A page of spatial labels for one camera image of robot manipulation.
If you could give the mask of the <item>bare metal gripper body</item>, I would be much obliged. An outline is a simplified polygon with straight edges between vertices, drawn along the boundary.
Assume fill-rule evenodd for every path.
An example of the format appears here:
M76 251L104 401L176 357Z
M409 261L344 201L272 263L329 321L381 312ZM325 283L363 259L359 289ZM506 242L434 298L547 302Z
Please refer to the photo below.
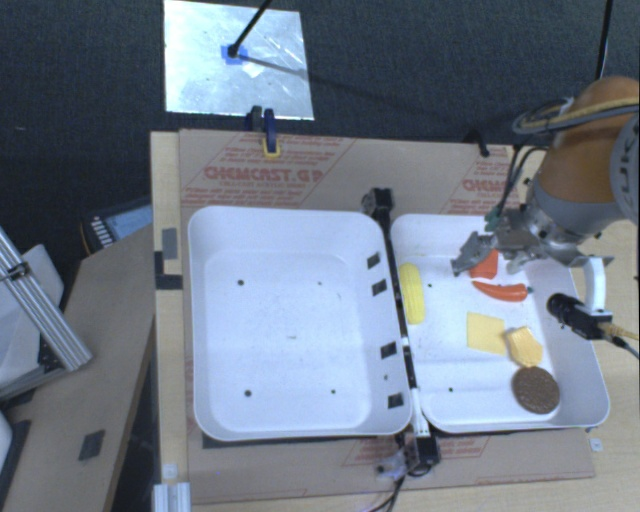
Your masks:
M566 230L537 207L505 210L493 231L495 248L510 258L514 250L535 248L538 259L574 264L584 257L581 235Z

